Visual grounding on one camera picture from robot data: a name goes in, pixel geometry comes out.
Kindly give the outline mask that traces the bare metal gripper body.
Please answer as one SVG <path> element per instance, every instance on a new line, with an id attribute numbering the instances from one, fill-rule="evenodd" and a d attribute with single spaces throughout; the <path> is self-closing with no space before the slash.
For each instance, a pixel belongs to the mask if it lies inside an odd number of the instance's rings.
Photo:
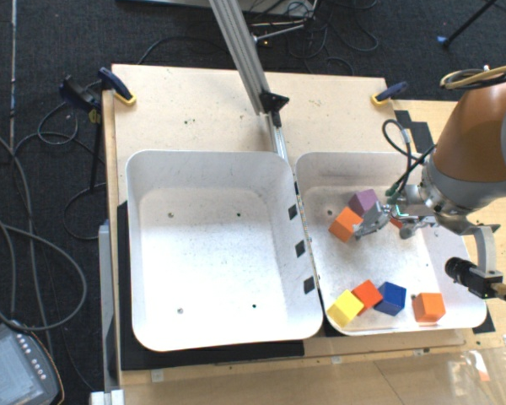
<path id="1" fill-rule="evenodd" d="M 457 235 L 469 235 L 468 219 L 479 208 L 479 183 L 448 176 L 437 167 L 424 167 L 418 184 L 398 192 L 392 212 L 412 230 L 432 220 Z"/>

